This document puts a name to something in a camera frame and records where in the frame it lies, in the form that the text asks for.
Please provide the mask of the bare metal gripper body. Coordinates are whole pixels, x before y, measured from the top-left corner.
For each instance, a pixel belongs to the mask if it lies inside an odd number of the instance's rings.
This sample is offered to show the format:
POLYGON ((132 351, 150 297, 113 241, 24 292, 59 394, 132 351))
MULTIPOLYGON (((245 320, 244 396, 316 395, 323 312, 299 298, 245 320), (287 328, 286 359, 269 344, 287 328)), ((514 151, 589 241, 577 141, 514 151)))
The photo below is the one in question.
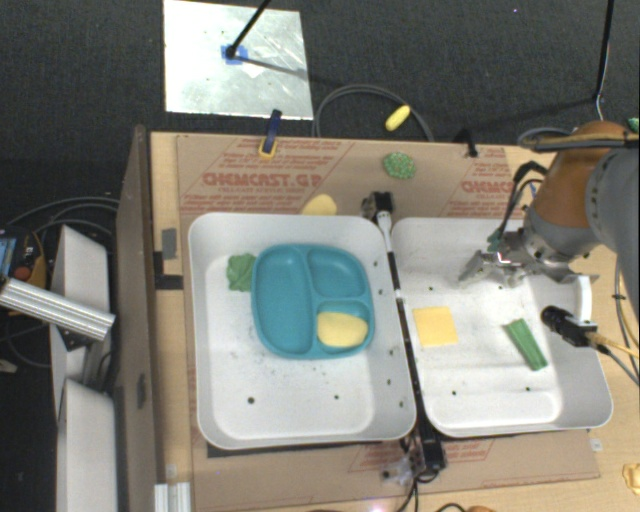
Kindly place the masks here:
POLYGON ((570 243, 569 252, 562 252, 532 230, 496 230, 492 234, 492 253, 500 270, 506 266, 521 266, 526 269, 526 278, 543 275, 558 284, 575 280, 579 273, 571 268, 572 262, 587 258, 597 245, 594 241, 570 243))

